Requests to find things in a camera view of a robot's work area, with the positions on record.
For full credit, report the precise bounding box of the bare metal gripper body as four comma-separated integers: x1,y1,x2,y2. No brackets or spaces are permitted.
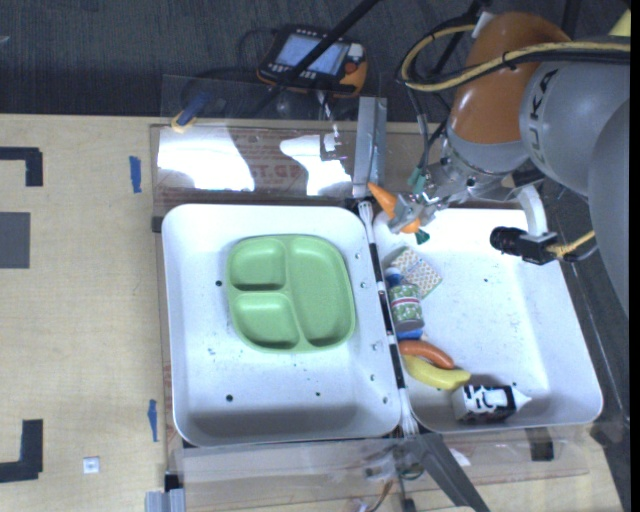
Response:
410,159,517,209

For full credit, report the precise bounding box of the orange toy carrot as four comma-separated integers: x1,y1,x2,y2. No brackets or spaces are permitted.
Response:
367,181,432,246

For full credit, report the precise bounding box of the patterned paper carton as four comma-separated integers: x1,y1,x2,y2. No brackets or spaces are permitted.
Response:
390,245,445,301

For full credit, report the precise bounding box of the blue bottle with green label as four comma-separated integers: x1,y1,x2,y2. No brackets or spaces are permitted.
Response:
383,267,427,342

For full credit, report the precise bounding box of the green divided plate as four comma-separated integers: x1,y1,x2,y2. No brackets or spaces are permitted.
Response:
225,234,357,355

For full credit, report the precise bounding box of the orange toy sausage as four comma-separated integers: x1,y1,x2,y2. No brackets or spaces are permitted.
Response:
397,339,456,371

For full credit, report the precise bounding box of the white plastic tray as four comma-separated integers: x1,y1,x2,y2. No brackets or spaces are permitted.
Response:
160,202,403,448
372,206,605,435

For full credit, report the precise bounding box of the yellow banana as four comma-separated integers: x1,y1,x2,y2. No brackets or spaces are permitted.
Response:
402,353,473,392

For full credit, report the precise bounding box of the black and white cow carton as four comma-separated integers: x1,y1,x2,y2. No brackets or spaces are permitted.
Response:
450,383,533,426

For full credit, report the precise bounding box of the black cylinder on white bracket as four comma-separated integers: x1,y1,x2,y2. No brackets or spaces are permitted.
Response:
489,184,560,266

